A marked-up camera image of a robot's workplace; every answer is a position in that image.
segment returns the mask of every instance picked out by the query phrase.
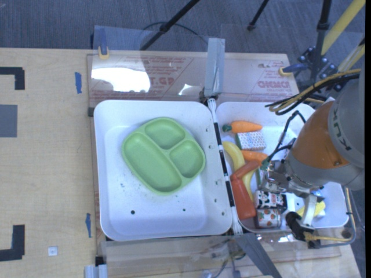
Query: black pole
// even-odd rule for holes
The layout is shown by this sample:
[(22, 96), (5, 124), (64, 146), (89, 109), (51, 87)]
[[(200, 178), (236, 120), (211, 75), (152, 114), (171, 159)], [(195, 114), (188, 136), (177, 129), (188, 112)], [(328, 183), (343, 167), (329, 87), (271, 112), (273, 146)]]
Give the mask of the black pole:
[(173, 16), (167, 23), (164, 23), (160, 26), (159, 31), (145, 44), (141, 47), (140, 50), (148, 49), (158, 38), (163, 34), (168, 32), (172, 26), (176, 24), (193, 6), (196, 5), (200, 0), (190, 0), (185, 7), (183, 7), (179, 12)]
[(260, 17), (261, 13), (263, 12), (264, 8), (267, 6), (269, 0), (264, 0), (263, 3), (260, 5), (257, 13), (255, 14), (253, 20), (248, 25), (248, 30), (251, 31), (255, 28), (255, 23)]
[(330, 15), (330, 8), (331, 8), (332, 0), (323, 0), (322, 4), (322, 12), (321, 17), (319, 19), (317, 25), (317, 44), (315, 45), (315, 50), (313, 54), (313, 61), (312, 61), (312, 71), (311, 71), (311, 82), (315, 83), (317, 74), (319, 72), (319, 67), (321, 65), (322, 60), (322, 47), (323, 42), (325, 40), (326, 31), (329, 29), (329, 15)]

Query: gray square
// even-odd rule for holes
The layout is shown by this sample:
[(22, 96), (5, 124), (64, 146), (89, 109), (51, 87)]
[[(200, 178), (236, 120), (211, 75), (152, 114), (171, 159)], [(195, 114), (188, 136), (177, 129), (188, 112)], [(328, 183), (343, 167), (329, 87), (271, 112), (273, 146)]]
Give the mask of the gray square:
[(18, 105), (0, 105), (0, 138), (17, 137)]

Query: orange carrot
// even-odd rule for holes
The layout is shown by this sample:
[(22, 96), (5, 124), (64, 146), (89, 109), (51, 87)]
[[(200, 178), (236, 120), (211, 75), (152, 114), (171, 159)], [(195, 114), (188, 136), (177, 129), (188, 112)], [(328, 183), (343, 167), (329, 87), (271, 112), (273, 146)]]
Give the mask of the orange carrot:
[(247, 150), (241, 150), (243, 158), (247, 161), (250, 160), (255, 160), (259, 162), (261, 165), (262, 161), (268, 157), (267, 154), (264, 152), (259, 152), (259, 151), (247, 151)]
[(224, 125), (222, 129), (224, 132), (232, 131), (233, 133), (247, 133), (259, 131), (262, 128), (263, 126), (257, 123), (247, 122), (245, 120), (235, 120), (230, 124)]

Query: yellow banana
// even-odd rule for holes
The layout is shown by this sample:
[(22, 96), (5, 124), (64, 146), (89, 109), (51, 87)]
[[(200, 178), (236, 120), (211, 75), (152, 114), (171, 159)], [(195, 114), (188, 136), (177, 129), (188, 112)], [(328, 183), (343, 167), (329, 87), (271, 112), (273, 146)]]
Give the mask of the yellow banana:
[[(223, 141), (223, 148), (224, 150), (229, 154), (233, 161), (233, 172), (236, 172), (239, 168), (241, 168), (245, 164), (245, 159), (243, 158), (243, 154), (239, 147), (229, 141)], [(246, 189), (248, 190), (250, 198), (253, 200), (253, 194), (251, 191), (251, 179), (254, 175), (255, 170), (252, 170), (245, 174), (242, 177), (243, 184), (246, 186)]]
[(223, 148), (229, 154), (233, 161), (233, 172), (236, 172), (245, 164), (241, 150), (232, 142), (223, 141)]

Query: toy carrot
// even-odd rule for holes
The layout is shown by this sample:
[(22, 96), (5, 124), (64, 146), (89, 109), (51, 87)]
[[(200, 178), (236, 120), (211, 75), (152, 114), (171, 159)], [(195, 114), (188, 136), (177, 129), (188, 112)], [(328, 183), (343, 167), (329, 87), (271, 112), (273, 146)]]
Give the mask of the toy carrot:
[(230, 124), (225, 124), (222, 129), (224, 132), (232, 131), (233, 133), (247, 133), (253, 131), (259, 131), (263, 128), (262, 125), (253, 122), (247, 122), (245, 120), (235, 120)]
[(248, 160), (248, 161), (255, 160), (255, 161), (258, 161), (260, 165), (262, 161), (268, 157), (267, 154), (265, 154), (264, 152), (259, 152), (259, 151), (241, 150), (241, 152), (245, 160)]

